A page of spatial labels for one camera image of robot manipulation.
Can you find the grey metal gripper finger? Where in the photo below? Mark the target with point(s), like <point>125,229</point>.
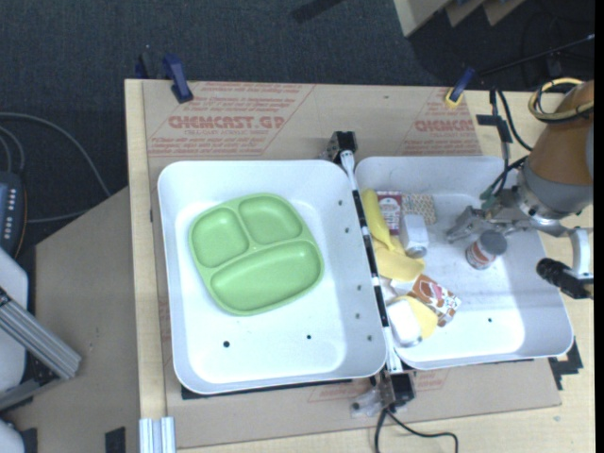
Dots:
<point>472,214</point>
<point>460,233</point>

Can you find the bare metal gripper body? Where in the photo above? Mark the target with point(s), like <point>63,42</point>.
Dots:
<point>519,210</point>

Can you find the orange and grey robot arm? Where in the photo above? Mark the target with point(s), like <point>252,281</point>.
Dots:
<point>561,158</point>

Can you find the orange and white can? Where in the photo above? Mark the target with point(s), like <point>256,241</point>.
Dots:
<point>483,253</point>

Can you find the pale patterned packet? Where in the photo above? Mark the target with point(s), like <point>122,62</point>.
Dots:
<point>420,206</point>

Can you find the orange and white carton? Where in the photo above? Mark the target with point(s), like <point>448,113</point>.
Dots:
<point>434,297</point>

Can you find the yellow banana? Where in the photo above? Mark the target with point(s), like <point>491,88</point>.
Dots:
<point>394,260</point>

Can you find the red and white carton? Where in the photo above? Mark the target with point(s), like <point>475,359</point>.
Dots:
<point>390,208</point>

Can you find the yellow flat toy piece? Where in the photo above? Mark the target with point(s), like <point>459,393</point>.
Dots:
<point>427,319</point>

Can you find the thin black and white rod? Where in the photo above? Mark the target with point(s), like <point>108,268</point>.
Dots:
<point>375,272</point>

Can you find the white plastic tray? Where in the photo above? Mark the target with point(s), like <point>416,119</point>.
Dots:
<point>514,309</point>
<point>283,347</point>

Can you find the brown cardboard board red print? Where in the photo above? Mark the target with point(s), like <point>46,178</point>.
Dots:
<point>302,111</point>

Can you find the green divided plate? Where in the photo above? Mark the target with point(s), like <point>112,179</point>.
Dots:
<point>255,253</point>

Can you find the black cylinder on white bracket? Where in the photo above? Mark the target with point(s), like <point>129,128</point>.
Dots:
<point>561,272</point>

